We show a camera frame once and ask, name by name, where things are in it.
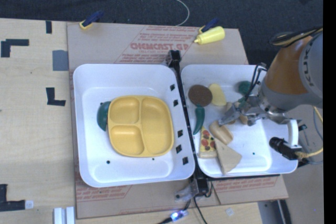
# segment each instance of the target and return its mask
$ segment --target table surface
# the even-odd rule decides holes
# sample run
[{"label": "table surface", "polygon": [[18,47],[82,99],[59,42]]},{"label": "table surface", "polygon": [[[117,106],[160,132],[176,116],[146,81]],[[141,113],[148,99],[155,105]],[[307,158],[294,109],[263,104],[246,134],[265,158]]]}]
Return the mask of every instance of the table surface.
[{"label": "table surface", "polygon": [[[75,207],[69,72],[53,71],[52,52],[67,51],[66,22],[0,19],[0,40],[29,39],[11,46],[0,58],[0,184],[8,184],[7,200],[32,200],[33,209],[0,212],[0,223],[52,223],[53,209]],[[47,105],[46,88],[65,106]],[[179,223],[203,223],[197,209]],[[256,202],[202,207],[208,223],[262,223]],[[76,223],[158,223],[171,212],[150,212]]]}]

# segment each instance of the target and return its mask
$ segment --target yellow plate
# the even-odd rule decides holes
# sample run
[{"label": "yellow plate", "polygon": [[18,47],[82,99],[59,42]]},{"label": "yellow plate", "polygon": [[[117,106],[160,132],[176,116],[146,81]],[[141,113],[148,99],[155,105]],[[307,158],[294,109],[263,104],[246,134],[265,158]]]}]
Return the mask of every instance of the yellow plate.
[{"label": "yellow plate", "polygon": [[108,111],[110,142],[119,154],[155,157],[174,144],[170,111],[156,97],[130,95],[114,99]]}]

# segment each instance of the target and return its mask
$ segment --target brown cookie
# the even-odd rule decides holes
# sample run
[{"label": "brown cookie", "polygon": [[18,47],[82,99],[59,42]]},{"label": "brown cookie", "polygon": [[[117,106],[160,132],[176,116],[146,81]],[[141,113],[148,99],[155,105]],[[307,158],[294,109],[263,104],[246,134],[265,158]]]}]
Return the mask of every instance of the brown cookie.
[{"label": "brown cookie", "polygon": [[193,85],[189,89],[188,97],[194,105],[206,106],[212,101],[212,93],[203,85]]}]

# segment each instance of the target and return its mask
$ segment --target yellow cylinder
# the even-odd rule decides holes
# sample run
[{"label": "yellow cylinder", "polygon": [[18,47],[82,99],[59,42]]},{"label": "yellow cylinder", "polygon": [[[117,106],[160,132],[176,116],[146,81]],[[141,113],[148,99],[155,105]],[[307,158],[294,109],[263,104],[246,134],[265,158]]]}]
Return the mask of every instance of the yellow cylinder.
[{"label": "yellow cylinder", "polygon": [[210,30],[197,35],[196,39],[194,40],[195,43],[200,45],[216,42],[222,40],[225,37],[225,31],[222,26],[216,26],[211,28]]}]

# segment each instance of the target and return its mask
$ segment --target dark green object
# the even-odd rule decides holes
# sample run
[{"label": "dark green object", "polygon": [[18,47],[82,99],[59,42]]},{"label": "dark green object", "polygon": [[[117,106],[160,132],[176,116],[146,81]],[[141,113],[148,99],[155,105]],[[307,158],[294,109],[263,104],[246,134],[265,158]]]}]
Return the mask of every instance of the dark green object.
[{"label": "dark green object", "polygon": [[251,82],[242,81],[238,86],[238,92],[242,95],[246,95],[251,87]]},{"label": "dark green object", "polygon": [[204,109],[204,107],[202,107],[198,104],[196,109],[195,109],[195,114],[196,114],[196,125],[195,125],[195,129],[194,129],[193,134],[198,133],[203,126],[204,119],[205,119],[205,109]]},{"label": "dark green object", "polygon": [[110,103],[111,101],[102,103],[97,112],[97,123],[103,131],[106,131],[107,115],[109,112]]}]

